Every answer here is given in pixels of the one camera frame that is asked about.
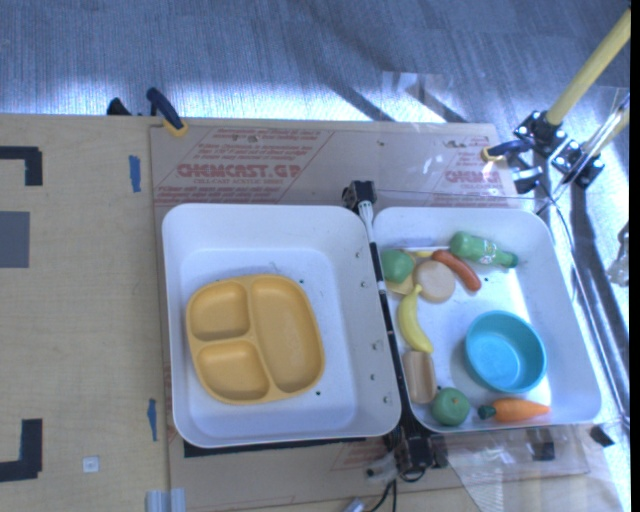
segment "table surface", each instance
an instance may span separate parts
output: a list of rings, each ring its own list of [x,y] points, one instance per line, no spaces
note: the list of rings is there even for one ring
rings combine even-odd
[[[198,120],[205,125],[251,121]],[[2,510],[143,510],[170,488],[152,208],[149,117],[1,115],[3,146],[37,146],[44,184],[0,160],[0,210],[30,214],[28,268],[0,268],[0,462],[19,457],[23,419],[43,420],[43,471],[0,483]],[[141,162],[134,193],[129,156]],[[147,415],[155,400],[157,440]],[[99,456],[100,470],[83,471]],[[504,484],[521,510],[614,510],[600,447],[590,472]],[[478,510],[462,488],[401,493],[399,510]],[[367,498],[375,503],[377,496]],[[340,511],[350,499],[286,510]]]

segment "orange carrot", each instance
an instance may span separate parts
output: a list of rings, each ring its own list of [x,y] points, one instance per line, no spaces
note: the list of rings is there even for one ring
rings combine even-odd
[[[494,417],[496,421],[511,422],[528,420],[551,411],[548,405],[524,400],[522,398],[499,398],[491,405],[483,405],[478,408],[478,416],[481,419]]]

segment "sausage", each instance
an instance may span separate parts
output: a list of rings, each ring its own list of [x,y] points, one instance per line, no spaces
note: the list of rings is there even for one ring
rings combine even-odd
[[[482,282],[475,271],[465,261],[451,254],[449,251],[444,249],[433,251],[431,259],[444,263],[453,270],[469,291],[477,292],[482,286]]]

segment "banana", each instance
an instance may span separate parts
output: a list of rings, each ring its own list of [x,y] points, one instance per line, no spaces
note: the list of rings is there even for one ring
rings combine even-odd
[[[400,333],[411,348],[431,354],[433,352],[431,340],[418,322],[418,295],[421,291],[422,286],[416,284],[411,293],[402,297],[397,311],[398,326]]]

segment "toy bottle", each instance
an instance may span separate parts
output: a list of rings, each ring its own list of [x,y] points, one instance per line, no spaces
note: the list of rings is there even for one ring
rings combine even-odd
[[[515,254],[501,251],[491,240],[470,235],[465,231],[458,231],[453,235],[449,242],[449,250],[458,258],[466,258],[485,265],[513,268],[518,264],[518,257]]]

